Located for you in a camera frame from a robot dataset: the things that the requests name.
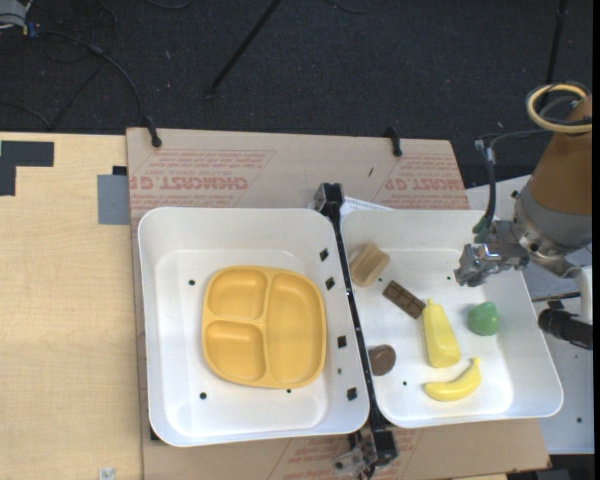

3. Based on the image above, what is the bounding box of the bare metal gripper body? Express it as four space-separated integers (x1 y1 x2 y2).
478 219 581 278

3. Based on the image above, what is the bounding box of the green toy pepper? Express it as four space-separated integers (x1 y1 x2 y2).
467 300 501 337

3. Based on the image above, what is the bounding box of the brown chocolate bar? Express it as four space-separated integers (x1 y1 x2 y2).
381 279 427 320

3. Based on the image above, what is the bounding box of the yellow squeeze bottle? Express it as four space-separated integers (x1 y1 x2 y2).
421 298 463 370

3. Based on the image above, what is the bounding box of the tan toy bread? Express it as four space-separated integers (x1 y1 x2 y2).
348 242 391 289

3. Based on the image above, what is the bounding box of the white plastic tray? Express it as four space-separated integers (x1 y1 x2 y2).
137 206 372 448
340 209 565 430

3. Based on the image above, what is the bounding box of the yellow banana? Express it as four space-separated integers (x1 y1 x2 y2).
422 356 483 403

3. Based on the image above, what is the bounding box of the thin black and white rod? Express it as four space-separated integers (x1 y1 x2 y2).
328 202 384 437

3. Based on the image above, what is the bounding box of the brown round biscuit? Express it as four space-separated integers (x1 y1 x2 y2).
367 343 398 377

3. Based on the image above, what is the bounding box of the yellow divided plate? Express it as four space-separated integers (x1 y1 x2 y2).
200 265 329 390

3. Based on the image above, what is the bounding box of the brown cardboard board red print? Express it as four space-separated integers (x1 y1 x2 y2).
125 127 553 480

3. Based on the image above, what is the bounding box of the black cylinder on white bracket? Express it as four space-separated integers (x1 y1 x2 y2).
537 264 594 352

